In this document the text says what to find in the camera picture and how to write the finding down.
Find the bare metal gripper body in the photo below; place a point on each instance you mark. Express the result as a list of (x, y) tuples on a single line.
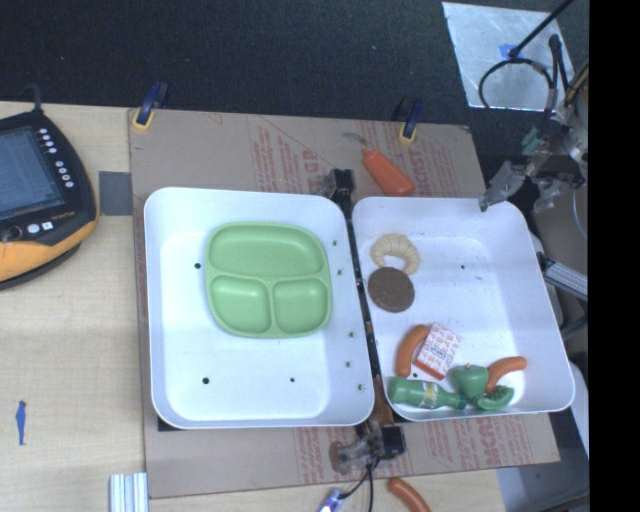
[(562, 162)]

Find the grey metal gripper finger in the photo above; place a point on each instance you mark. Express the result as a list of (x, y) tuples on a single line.
[(547, 197), (502, 182)]

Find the orange bottle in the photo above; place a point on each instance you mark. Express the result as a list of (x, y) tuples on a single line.
[(389, 174)]

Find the white plastic tray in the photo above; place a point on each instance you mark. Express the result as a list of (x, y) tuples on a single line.
[(500, 310), (250, 380)]

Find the beige croissant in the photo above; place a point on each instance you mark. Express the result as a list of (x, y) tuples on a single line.
[(397, 245)]

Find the brown round biscuit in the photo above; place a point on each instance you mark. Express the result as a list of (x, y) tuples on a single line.
[(391, 290)]

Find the orange sausage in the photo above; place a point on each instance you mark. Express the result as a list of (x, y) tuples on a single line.
[(409, 350), (407, 495), (507, 367)]

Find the orange and white carton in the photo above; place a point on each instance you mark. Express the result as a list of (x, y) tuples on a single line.
[(440, 350)]

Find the green apple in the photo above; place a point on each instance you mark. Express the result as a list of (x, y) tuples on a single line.
[(470, 381)]

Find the green pea pod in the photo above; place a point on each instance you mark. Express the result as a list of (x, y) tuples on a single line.
[(495, 399)]

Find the green bottle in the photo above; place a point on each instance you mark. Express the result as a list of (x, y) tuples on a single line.
[(422, 394)]

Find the green divided plate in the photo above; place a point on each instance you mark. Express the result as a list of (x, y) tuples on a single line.
[(267, 280)]

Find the brown cardboard board red print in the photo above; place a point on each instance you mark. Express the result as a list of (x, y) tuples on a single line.
[(200, 150)]

